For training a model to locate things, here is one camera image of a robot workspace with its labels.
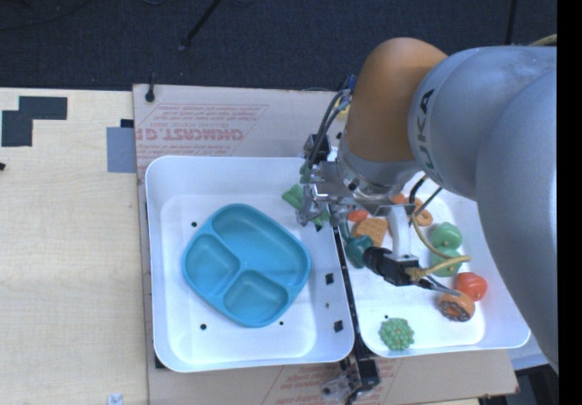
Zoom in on black cylinder on white bracket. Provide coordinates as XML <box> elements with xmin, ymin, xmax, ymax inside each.
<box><xmin>362</xmin><ymin>204</ymin><xmax>422</xmax><ymax>288</ymax></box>

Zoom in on brown cardboard board red print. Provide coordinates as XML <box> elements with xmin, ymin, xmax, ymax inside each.
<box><xmin>131</xmin><ymin>83</ymin><xmax>520</xmax><ymax>405</ymax></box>

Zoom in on orange toy waffle biscuit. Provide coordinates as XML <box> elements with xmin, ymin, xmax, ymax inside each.
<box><xmin>349</xmin><ymin>217</ymin><xmax>390</xmax><ymax>247</ymax></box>

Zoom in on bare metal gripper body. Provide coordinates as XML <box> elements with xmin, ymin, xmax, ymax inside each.
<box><xmin>309</xmin><ymin>158</ymin><xmax>397</xmax><ymax>214</ymax></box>

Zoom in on blue divided plate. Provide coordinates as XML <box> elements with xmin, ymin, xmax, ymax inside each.
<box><xmin>181</xmin><ymin>203</ymin><xmax>314</xmax><ymax>329</ymax></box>

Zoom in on brown toy doughnut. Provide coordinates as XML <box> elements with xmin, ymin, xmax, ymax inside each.
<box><xmin>436</xmin><ymin>290</ymin><xmax>477</xmax><ymax>323</ymax></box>

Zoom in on orange toy pretzel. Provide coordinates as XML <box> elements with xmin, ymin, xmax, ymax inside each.
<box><xmin>410</xmin><ymin>197</ymin><xmax>435</xmax><ymax>228</ymax></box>

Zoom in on green toy grapes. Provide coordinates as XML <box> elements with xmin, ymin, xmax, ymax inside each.
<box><xmin>377</xmin><ymin>317</ymin><xmax>416</xmax><ymax>353</ymax></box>

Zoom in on green toy pea pod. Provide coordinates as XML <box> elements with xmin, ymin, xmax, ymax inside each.
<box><xmin>281</xmin><ymin>183</ymin><xmax>332</xmax><ymax>232</ymax></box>

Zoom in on light green toy pepper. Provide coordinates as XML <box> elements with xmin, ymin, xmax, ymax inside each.
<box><xmin>428</xmin><ymin>221</ymin><xmax>464</xmax><ymax>250</ymax></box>
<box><xmin>428</xmin><ymin>246</ymin><xmax>464</xmax><ymax>278</ymax></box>

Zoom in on dark green toy pepper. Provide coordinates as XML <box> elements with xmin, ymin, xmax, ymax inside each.
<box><xmin>343</xmin><ymin>233</ymin><xmax>375</xmax><ymax>269</ymax></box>

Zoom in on red toy pepper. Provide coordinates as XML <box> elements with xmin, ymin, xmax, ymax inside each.
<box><xmin>453</xmin><ymin>271</ymin><xmax>489</xmax><ymax>302</ymax></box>

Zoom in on white plastic tray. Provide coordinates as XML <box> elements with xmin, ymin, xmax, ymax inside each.
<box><xmin>334</xmin><ymin>151</ymin><xmax>532</xmax><ymax>358</ymax></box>
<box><xmin>144</xmin><ymin>155</ymin><xmax>356</xmax><ymax>374</ymax></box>

